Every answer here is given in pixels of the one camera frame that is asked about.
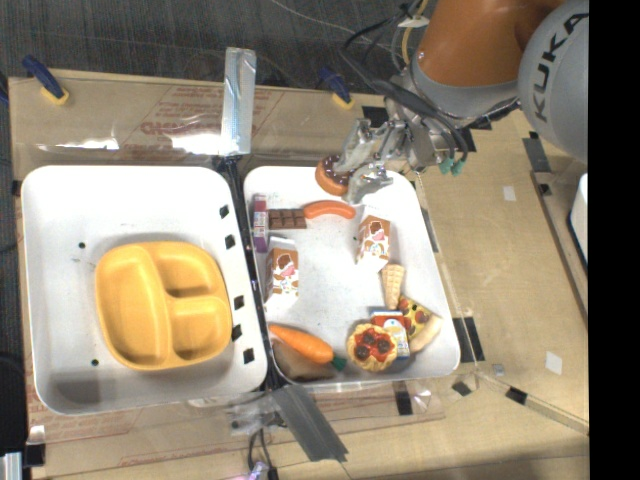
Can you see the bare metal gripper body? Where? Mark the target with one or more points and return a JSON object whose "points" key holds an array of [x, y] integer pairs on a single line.
{"points": [[417, 143]]}

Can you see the purple carton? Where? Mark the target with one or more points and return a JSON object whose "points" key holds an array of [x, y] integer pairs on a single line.
{"points": [[260, 223]]}

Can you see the pizza slice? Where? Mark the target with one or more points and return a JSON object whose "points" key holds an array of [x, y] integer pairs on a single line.
{"points": [[425, 325]]}

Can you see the tan waffle cone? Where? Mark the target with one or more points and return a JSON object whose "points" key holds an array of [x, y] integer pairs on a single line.
{"points": [[393, 283]]}

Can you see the orange sausage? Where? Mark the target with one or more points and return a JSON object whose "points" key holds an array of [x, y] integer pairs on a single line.
{"points": [[330, 210]]}

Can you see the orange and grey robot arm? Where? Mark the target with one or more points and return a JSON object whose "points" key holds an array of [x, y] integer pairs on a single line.
{"points": [[480, 33]]}

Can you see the white plastic tray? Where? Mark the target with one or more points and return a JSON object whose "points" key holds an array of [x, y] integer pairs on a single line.
{"points": [[330, 278], [65, 268]]}

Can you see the yellow divided plate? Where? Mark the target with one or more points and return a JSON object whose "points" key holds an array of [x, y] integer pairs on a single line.
{"points": [[130, 308]]}

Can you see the brown doughnut with sprinkles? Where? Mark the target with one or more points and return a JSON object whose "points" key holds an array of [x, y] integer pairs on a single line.
{"points": [[327, 178]]}

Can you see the brown bread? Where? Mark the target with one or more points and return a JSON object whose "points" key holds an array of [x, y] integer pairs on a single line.
{"points": [[297, 366]]}

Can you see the brown cardboard board, red print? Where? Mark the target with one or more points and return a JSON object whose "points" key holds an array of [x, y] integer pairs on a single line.
{"points": [[125, 103]]}

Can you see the brown and white milk carton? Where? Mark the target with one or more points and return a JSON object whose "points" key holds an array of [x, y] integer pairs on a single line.
{"points": [[282, 270], [374, 240]]}

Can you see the orange and blue small carton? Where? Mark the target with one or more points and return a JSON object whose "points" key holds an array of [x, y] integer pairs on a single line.
{"points": [[395, 325]]}

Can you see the yellow tart with red berries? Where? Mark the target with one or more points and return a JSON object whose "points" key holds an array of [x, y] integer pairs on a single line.
{"points": [[371, 350]]}

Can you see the orange carrot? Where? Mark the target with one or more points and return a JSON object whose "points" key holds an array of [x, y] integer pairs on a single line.
{"points": [[305, 344]]}

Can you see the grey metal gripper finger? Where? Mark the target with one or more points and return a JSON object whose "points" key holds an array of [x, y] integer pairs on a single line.
{"points": [[356, 148], [367, 180]]}

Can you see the brown chocolate bar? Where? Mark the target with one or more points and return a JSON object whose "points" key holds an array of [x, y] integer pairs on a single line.
{"points": [[287, 218]]}

